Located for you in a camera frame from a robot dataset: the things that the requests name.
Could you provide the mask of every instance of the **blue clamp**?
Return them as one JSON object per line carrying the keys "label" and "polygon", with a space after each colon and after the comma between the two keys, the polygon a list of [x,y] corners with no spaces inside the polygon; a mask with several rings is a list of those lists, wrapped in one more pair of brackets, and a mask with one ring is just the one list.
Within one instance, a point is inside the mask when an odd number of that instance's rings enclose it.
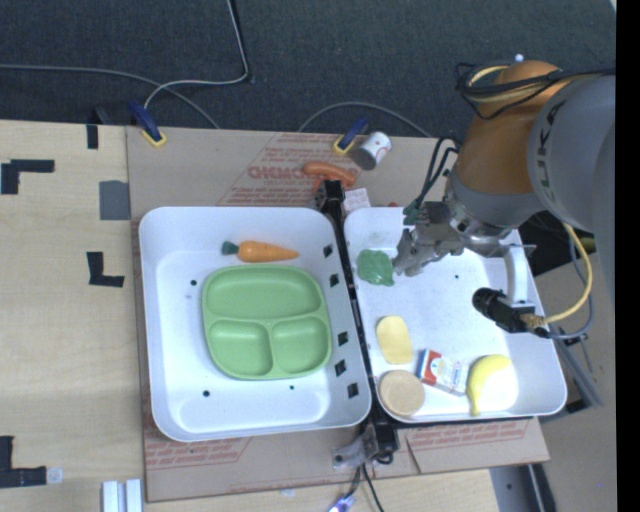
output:
{"label": "blue clamp", "polygon": [[130,101],[127,103],[127,110],[142,127],[142,135],[153,146],[160,147],[167,141],[167,137],[158,129],[158,125],[146,108],[138,105],[135,101]]}
{"label": "blue clamp", "polygon": [[336,139],[333,143],[333,151],[339,154],[340,156],[346,155],[355,142],[355,138],[357,135],[364,133],[369,126],[369,120],[366,117],[361,117],[358,119],[351,128],[345,133]]}

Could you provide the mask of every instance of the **cardboard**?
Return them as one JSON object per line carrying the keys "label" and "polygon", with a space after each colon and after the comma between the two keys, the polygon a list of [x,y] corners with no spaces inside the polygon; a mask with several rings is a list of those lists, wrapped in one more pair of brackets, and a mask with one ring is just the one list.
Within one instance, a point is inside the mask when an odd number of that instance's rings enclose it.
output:
{"label": "cardboard", "polygon": [[[323,160],[357,176],[366,204],[407,204],[422,188],[435,139],[393,138],[393,150],[371,171],[331,150],[335,135],[166,128],[167,143],[151,146],[127,128],[134,285],[140,355],[146,494],[150,502],[349,482],[332,450],[351,443],[358,428],[180,443],[159,432],[149,404],[145,317],[137,227],[161,206],[304,206],[315,179],[301,172]],[[443,181],[429,199],[440,198]],[[434,425],[398,431],[400,449],[375,478],[526,464],[548,460],[538,420]]]}

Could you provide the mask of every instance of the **table surface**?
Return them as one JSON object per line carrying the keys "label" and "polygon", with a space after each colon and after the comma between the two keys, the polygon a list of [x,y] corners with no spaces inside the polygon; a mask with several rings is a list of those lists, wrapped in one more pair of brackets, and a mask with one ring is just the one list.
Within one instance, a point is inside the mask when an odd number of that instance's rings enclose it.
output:
{"label": "table surface", "polygon": [[[100,220],[99,183],[126,182],[124,127],[0,121],[0,163],[53,159],[0,196],[0,435],[13,467],[60,467],[61,483],[0,490],[0,511],[100,509],[107,480],[144,479],[131,226]],[[122,288],[88,286],[86,253],[108,254]],[[488,470],[374,482],[385,510],[496,512]],[[147,503],[144,510],[323,511],[348,485]],[[352,510],[377,510],[363,482]]]}

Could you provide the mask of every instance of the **toothpaste box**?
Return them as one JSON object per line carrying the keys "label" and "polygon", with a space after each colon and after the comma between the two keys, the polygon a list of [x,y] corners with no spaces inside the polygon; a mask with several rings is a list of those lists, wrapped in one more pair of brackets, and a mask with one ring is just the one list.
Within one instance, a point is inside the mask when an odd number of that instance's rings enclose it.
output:
{"label": "toothpaste box", "polygon": [[467,389],[469,365],[425,349],[420,355],[417,375],[429,386],[463,396]]}

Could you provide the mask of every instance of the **green plate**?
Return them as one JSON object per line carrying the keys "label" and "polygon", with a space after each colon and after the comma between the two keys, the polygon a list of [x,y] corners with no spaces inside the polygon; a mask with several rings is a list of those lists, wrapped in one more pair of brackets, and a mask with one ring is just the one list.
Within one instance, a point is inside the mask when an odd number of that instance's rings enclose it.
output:
{"label": "green plate", "polygon": [[331,356],[322,289],[298,267],[250,264],[212,273],[202,291],[209,353],[239,379],[302,377]]}

